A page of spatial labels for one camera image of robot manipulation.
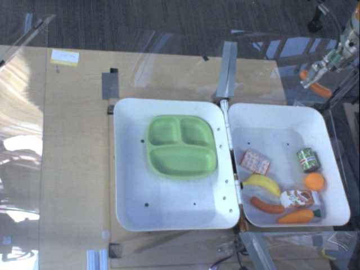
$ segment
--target gray carpet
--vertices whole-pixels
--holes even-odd
[[[327,5],[344,25],[356,1],[327,0]],[[56,15],[48,46],[58,48],[131,51],[133,43],[126,40],[136,37],[122,35],[123,28],[196,37],[200,45],[226,39],[231,29],[335,38],[326,17],[321,31],[308,32],[315,7],[307,0],[0,0],[0,44],[14,42],[23,31],[25,15],[32,13]],[[194,47],[193,39],[182,45],[184,53],[206,51]]]

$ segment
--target yellow banana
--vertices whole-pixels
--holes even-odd
[[[264,175],[252,174],[248,179],[242,182],[242,185],[257,185],[266,188],[271,194],[280,197],[280,187],[276,182]]]

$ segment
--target green divided plate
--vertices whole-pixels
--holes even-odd
[[[151,168],[163,177],[205,177],[218,164],[213,131],[194,116],[156,117],[147,127],[146,148]]]

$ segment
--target sticker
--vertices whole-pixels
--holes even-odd
[[[50,63],[77,67],[79,62],[79,56],[79,52],[53,49]]]
[[[103,230],[103,231],[101,232],[101,236],[102,236],[103,239],[110,239],[110,231],[108,231],[108,230]]]
[[[11,245],[11,236],[2,236],[2,245]]]

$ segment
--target green can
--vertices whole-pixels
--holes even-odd
[[[316,171],[320,167],[311,148],[305,148],[299,151],[298,158],[300,161],[300,165],[304,170],[304,173]]]

